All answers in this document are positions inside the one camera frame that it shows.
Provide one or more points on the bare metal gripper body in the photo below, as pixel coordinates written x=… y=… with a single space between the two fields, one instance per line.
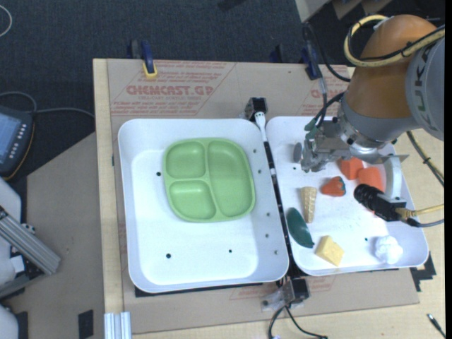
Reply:
x=333 y=141

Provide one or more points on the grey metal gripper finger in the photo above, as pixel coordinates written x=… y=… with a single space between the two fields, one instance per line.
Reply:
x=319 y=164
x=306 y=159

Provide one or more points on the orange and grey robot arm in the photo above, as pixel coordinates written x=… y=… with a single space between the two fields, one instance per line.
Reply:
x=381 y=83

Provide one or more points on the red toy strawberry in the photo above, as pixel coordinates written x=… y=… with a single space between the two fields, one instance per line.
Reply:
x=332 y=187

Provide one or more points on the orange toy block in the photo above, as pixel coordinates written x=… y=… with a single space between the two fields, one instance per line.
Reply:
x=370 y=178
x=350 y=169

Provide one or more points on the thin black and white rod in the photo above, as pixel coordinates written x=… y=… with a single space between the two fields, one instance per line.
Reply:
x=273 y=168

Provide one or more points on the beige toy ice cream cone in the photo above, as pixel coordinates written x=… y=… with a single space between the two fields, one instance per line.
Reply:
x=309 y=201

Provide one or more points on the white plastic tray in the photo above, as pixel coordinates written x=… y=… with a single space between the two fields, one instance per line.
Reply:
x=197 y=238
x=349 y=224

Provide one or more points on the dark green toy leaf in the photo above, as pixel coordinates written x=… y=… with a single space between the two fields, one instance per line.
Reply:
x=298 y=230

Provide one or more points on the green divided plate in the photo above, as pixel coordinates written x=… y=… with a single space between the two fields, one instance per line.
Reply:
x=226 y=175

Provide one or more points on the yellow toy cheese wedge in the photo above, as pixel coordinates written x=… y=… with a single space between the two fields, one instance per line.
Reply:
x=329 y=251

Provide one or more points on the white crumpled lump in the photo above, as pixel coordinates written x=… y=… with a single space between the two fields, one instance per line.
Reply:
x=387 y=250

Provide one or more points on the brown cardboard board red print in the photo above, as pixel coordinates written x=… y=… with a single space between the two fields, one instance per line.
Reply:
x=219 y=83

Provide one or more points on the black cylinder on white bracket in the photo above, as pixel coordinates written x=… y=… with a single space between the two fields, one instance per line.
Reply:
x=374 y=198

